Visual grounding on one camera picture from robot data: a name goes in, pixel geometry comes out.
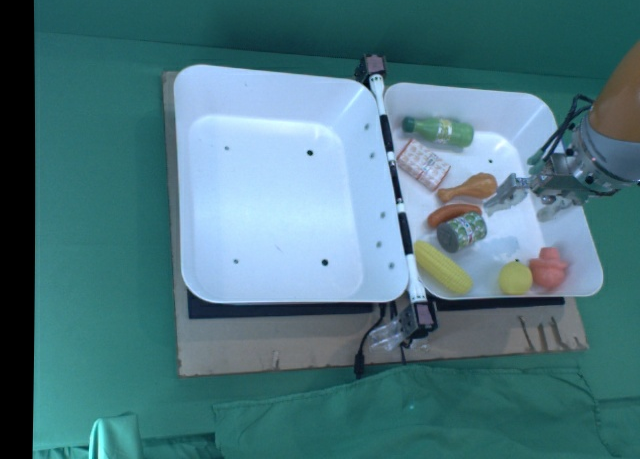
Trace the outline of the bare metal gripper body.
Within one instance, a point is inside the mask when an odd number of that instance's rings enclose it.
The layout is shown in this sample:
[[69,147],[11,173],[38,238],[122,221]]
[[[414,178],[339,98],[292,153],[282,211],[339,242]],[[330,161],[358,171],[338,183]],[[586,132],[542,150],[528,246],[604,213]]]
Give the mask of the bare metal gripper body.
[[539,151],[529,158],[529,166],[531,190],[541,198],[584,204],[618,191],[618,158],[585,142],[572,142],[562,153]]

